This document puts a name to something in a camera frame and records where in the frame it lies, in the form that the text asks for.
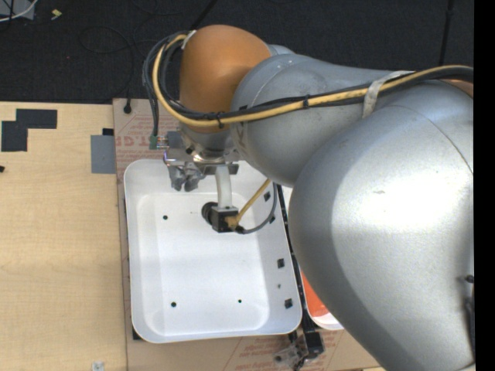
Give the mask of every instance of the cardboard surface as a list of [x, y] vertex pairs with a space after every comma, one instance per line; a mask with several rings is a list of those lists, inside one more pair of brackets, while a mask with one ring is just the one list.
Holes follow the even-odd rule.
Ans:
[[[289, 344], [287, 335], [263, 335], [232, 339], [208, 339], [191, 342], [152, 344], [134, 339], [128, 267], [128, 241], [125, 221], [125, 194], [122, 183], [127, 166], [141, 158], [162, 159], [162, 151], [149, 150], [152, 115], [147, 100], [132, 100], [132, 111], [123, 109], [125, 99], [114, 100], [114, 133], [120, 211], [122, 276], [124, 288], [125, 328], [129, 371], [282, 371], [273, 358]], [[160, 109], [159, 134], [174, 131], [177, 121]], [[378, 366], [348, 332], [321, 330], [326, 351], [303, 366], [305, 371], [337, 371]]]

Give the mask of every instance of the yellow cable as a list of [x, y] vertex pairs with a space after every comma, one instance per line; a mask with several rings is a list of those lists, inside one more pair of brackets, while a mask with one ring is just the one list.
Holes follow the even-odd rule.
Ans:
[[266, 190], [268, 185], [270, 184], [271, 180], [266, 179], [265, 182], [261, 185], [261, 187], [258, 189], [258, 191], [249, 199], [246, 204], [243, 206], [241, 211], [236, 214], [235, 216], [229, 216], [225, 218], [225, 221], [227, 221], [227, 224], [229, 225], [230, 228], [235, 228], [236, 226], [239, 225], [239, 222], [242, 219], [242, 216], [248, 211], [248, 209], [253, 206], [254, 201], [259, 198], [259, 196], [263, 193], [263, 191]]
[[[358, 90], [350, 90], [350, 91], [344, 91], [340, 92], [338, 94], [332, 94], [332, 95], [325, 95], [325, 96], [320, 96], [320, 97], [310, 97], [307, 101], [297, 101], [289, 104], [284, 104], [283, 106], [275, 107], [271, 110], [267, 111], [260, 111], [259, 113], [253, 113], [253, 114], [243, 114], [240, 116], [236, 117], [226, 117], [223, 118], [219, 121], [217, 120], [195, 120], [192, 118], [185, 117], [181, 115], [181, 113], [178, 113], [175, 111], [165, 100], [165, 98], [162, 95], [162, 92], [160, 91], [159, 88], [159, 81], [158, 81], [158, 71], [159, 71], [159, 63], [162, 59], [162, 54], [165, 49], [168, 49], [173, 43], [175, 43], [178, 40], [185, 39], [186, 35], [179, 35], [177, 36], [173, 41], [171, 41], [169, 44], [166, 46], [163, 46], [160, 50], [159, 53], [157, 54], [155, 58], [155, 63], [153, 65], [153, 72], [152, 72], [152, 81], [153, 81], [153, 88], [155, 90], [156, 96], [159, 100], [159, 102], [163, 105], [163, 107], [177, 120], [183, 122], [184, 124], [195, 126], [195, 127], [202, 127], [202, 128], [208, 128], [208, 127], [216, 127], [220, 122], [221, 124], [233, 124], [236, 122], [243, 122], [243, 121], [254, 121], [254, 120], [261, 120], [263, 118], [270, 118], [274, 117], [275, 115], [280, 115], [280, 114], [285, 114], [291, 111], [296, 111], [303, 109], [306, 106], [311, 107], [314, 105], [318, 104], [325, 104], [325, 103], [332, 103], [340, 100], [346, 100], [346, 99], [352, 99], [355, 97], [363, 97], [366, 92], [368, 91], [368, 88], [361, 88]], [[380, 91], [382, 90], [387, 90], [389, 88], [395, 87], [397, 85], [401, 85], [403, 83], [407, 83], [408, 81], [411, 81], [417, 77], [420, 77], [424, 74], [428, 73], [433, 73], [438, 70], [444, 70], [445, 68], [449, 67], [459, 67], [459, 65], [450, 65], [450, 66], [440, 66], [440, 67], [433, 67], [428, 70], [423, 70], [420, 72], [416, 72], [413, 74], [410, 74], [406, 77], [399, 78], [397, 80], [392, 80], [389, 81], [385, 84], [383, 84], [380, 88]]]

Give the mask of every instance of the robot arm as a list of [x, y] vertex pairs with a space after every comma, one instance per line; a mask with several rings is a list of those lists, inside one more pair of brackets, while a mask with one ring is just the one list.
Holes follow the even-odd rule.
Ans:
[[[181, 47], [175, 100], [163, 73]], [[473, 82], [471, 68], [337, 66], [230, 26], [171, 36], [147, 64], [145, 82], [181, 123], [166, 156], [177, 189], [209, 173], [228, 188], [225, 169], [246, 160], [293, 188], [288, 223], [298, 262], [326, 307], [387, 371], [474, 363], [466, 312], [473, 304], [466, 277], [474, 275], [473, 99], [459, 87]], [[171, 155], [181, 149], [181, 158]], [[215, 207], [219, 224], [235, 230], [240, 213]]]

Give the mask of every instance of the white tray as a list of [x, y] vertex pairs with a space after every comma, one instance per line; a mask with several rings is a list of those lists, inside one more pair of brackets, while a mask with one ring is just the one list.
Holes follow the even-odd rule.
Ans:
[[[246, 162], [231, 178], [239, 209], [265, 180]], [[144, 340], [285, 334], [298, 327], [302, 309], [280, 206], [258, 232], [217, 233], [201, 216], [206, 202], [217, 201], [214, 176], [192, 192], [177, 192], [162, 161], [142, 159], [128, 166], [124, 183], [131, 316]], [[273, 195], [261, 196], [241, 225], [262, 222]]]

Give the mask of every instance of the metal bracket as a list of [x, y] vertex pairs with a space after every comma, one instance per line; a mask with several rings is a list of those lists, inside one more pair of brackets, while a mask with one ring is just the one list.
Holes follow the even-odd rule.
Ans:
[[93, 362], [91, 365], [91, 371], [105, 371], [105, 366], [103, 362]]
[[231, 175], [236, 175], [239, 165], [237, 152], [231, 152], [222, 157], [204, 159], [195, 148], [186, 146], [183, 136], [178, 131], [169, 131], [166, 136], [158, 136], [156, 148], [164, 148], [163, 161], [169, 169], [172, 187], [180, 191], [183, 187], [187, 192], [197, 188], [201, 179], [206, 175], [214, 175], [218, 166], [227, 166]]
[[299, 371], [307, 362], [316, 359], [325, 351], [319, 332], [305, 332], [293, 339], [287, 348], [273, 355], [277, 364], [285, 364], [292, 371]]

